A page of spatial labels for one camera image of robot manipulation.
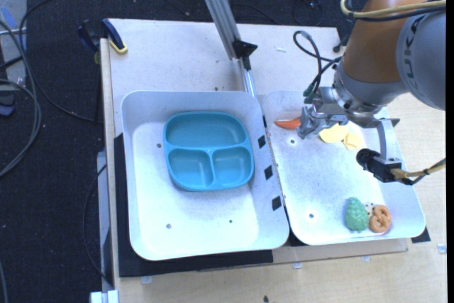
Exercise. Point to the green grapes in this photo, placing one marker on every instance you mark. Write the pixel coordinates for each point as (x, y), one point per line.
(355, 216)

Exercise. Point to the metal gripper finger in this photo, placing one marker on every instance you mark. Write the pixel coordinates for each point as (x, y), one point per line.
(305, 124)
(324, 123)

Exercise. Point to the white plastic tray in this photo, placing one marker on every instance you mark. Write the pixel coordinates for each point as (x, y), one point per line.
(198, 223)
(319, 184)

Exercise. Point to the black cylinder on white bracket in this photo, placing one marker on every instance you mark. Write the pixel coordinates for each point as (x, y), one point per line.
(379, 165)

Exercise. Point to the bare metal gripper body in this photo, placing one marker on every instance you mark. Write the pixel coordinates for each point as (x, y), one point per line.
(349, 111)

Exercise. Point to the thin black and white rod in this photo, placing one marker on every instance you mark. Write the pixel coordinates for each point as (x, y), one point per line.
(250, 83)

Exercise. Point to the pale wood board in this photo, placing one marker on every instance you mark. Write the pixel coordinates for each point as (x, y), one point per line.
(177, 53)

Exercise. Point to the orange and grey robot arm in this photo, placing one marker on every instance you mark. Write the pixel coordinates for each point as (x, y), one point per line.
(379, 46)

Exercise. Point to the orange carrot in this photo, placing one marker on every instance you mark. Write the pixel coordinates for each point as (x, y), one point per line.
(287, 123)

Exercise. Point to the brown pretzel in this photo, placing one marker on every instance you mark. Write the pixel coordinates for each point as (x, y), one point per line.
(380, 219)

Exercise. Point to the blue divided plate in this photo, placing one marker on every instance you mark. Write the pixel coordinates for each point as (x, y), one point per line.
(207, 138)

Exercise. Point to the pale chocolate chip biscuit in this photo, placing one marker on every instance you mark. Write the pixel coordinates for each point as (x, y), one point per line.
(369, 208)

